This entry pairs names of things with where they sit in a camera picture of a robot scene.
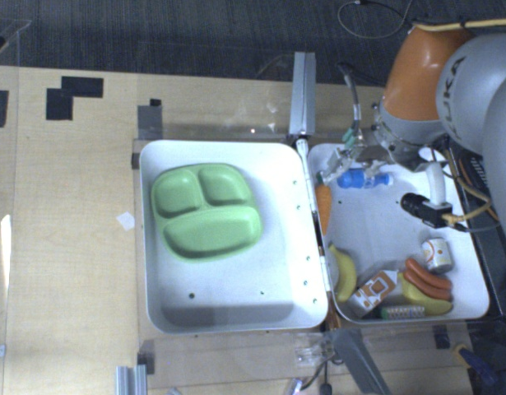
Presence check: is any yellow banana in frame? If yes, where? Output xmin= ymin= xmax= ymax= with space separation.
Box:
xmin=328 ymin=243 xmax=358 ymax=304
xmin=397 ymin=277 xmax=454 ymax=317

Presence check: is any green patterned packet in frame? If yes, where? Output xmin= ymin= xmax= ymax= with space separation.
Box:
xmin=378 ymin=304 xmax=427 ymax=321

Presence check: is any brown and white carton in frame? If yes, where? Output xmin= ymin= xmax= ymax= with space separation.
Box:
xmin=346 ymin=269 xmax=403 ymax=319

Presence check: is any blue plastic bottle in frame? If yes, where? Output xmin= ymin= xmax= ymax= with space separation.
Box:
xmin=337 ymin=168 xmax=395 ymax=191

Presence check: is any black cylinder on white bracket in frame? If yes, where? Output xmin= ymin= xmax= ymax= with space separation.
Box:
xmin=400 ymin=160 xmax=455 ymax=228

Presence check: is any green divided plate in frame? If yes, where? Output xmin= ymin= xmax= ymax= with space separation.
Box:
xmin=150 ymin=162 xmax=264 ymax=264

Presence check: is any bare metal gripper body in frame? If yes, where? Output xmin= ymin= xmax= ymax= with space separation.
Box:
xmin=338 ymin=131 xmax=403 ymax=166

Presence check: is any red sausage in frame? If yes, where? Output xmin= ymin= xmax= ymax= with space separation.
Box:
xmin=405 ymin=257 xmax=453 ymax=290
xmin=402 ymin=269 xmax=453 ymax=302

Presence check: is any white plastic tray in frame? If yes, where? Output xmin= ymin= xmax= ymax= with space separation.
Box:
xmin=307 ymin=142 xmax=491 ymax=326
xmin=138 ymin=139 xmax=330 ymax=336

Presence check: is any thin black and white rod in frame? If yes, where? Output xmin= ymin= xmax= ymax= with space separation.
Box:
xmin=295 ymin=137 xmax=332 ymax=292

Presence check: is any white and orange can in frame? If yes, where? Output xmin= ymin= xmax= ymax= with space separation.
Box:
xmin=420 ymin=237 xmax=453 ymax=274

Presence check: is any orange carrot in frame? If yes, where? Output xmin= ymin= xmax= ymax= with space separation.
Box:
xmin=313 ymin=183 xmax=333 ymax=236

